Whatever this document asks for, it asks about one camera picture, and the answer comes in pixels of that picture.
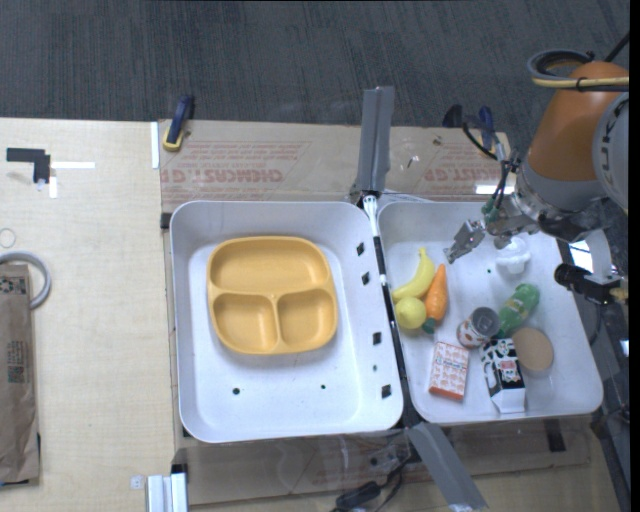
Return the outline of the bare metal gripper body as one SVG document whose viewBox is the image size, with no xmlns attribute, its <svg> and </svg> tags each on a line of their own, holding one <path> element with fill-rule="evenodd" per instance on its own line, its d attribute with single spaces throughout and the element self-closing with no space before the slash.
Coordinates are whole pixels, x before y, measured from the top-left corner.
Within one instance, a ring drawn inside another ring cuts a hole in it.
<svg viewBox="0 0 640 512">
<path fill-rule="evenodd" d="M 535 234 L 540 230 L 538 217 L 544 209 L 534 196 L 490 198 L 485 203 L 485 228 L 497 238 L 511 238 L 520 233 Z"/>
</svg>

